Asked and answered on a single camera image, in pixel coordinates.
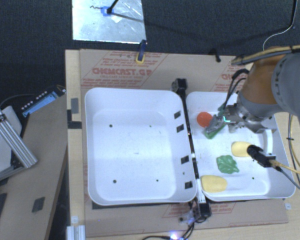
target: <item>yellow potato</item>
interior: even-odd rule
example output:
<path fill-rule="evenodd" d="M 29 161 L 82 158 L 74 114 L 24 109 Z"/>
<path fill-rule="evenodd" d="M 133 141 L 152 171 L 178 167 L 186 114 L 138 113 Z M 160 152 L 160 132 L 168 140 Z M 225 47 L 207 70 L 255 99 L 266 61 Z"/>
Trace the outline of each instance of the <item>yellow potato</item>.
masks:
<path fill-rule="evenodd" d="M 250 145 L 251 144 L 249 142 L 236 141 L 231 145 L 231 152 L 235 157 L 239 157 L 239 158 L 249 157 L 249 154 L 247 153 L 247 148 Z"/>
<path fill-rule="evenodd" d="M 206 192 L 218 193 L 225 191 L 228 183 L 225 178 L 220 176 L 204 175 L 201 177 L 201 185 Z"/>

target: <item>white tray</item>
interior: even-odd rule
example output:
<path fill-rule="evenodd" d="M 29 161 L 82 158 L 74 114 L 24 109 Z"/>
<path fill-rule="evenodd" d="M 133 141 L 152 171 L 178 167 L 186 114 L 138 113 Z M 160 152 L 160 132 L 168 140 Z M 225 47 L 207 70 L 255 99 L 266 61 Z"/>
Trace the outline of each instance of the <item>white tray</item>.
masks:
<path fill-rule="evenodd" d="M 296 187 L 288 179 L 273 168 L 263 168 L 250 157 L 235 157 L 239 172 L 226 174 L 218 169 L 217 157 L 232 155 L 231 144 L 237 141 L 249 142 L 264 149 L 266 153 L 276 155 L 276 160 L 288 165 L 287 155 L 277 127 L 275 118 L 267 119 L 264 125 L 271 130 L 263 134 L 255 134 L 247 128 L 229 133 L 228 126 L 224 127 L 213 139 L 207 139 L 202 128 L 197 123 L 200 112 L 211 115 L 218 113 L 218 107 L 225 101 L 226 93 L 221 92 L 192 92 L 186 99 L 189 122 L 193 139 L 194 151 L 199 175 L 221 176 L 227 180 L 225 191 L 218 193 L 205 192 L 209 199 L 216 202 L 288 198 L 292 196 Z M 230 98 L 228 104 L 234 104 L 237 95 Z"/>
<path fill-rule="evenodd" d="M 85 95 L 88 193 L 99 205 L 175 203 L 197 192 L 180 97 L 93 88 Z"/>

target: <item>silver metal plate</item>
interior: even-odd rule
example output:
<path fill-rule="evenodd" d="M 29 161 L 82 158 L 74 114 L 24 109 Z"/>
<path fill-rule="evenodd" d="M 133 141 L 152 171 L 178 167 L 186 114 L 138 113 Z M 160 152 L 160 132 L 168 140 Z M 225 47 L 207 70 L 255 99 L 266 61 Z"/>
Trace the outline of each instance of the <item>silver metal plate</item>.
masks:
<path fill-rule="evenodd" d="M 141 0 L 119 0 L 108 15 L 105 7 L 114 1 L 72 0 L 73 39 L 127 44 L 146 40 Z"/>

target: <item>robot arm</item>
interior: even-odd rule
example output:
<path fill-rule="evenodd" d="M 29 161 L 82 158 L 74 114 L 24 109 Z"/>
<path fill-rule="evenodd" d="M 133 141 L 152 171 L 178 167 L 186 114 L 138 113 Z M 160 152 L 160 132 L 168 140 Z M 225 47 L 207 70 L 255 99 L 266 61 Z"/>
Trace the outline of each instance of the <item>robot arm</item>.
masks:
<path fill-rule="evenodd" d="M 206 133 L 222 124 L 229 131 L 245 126 L 254 133 L 265 128 L 262 122 L 277 112 L 288 112 L 300 123 L 300 53 L 260 59 L 252 69 L 234 105 L 227 105 L 222 116 L 215 116 Z"/>

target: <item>blue and yellow clamp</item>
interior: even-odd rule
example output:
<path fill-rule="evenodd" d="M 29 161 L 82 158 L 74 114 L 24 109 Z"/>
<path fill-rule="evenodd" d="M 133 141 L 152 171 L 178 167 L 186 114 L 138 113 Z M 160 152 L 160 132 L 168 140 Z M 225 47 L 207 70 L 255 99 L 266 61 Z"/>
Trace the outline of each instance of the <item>blue and yellow clamp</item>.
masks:
<path fill-rule="evenodd" d="M 143 64 L 145 62 L 145 50 L 146 50 L 147 40 L 142 40 L 139 44 L 138 52 L 135 57 L 135 62 L 137 64 Z"/>

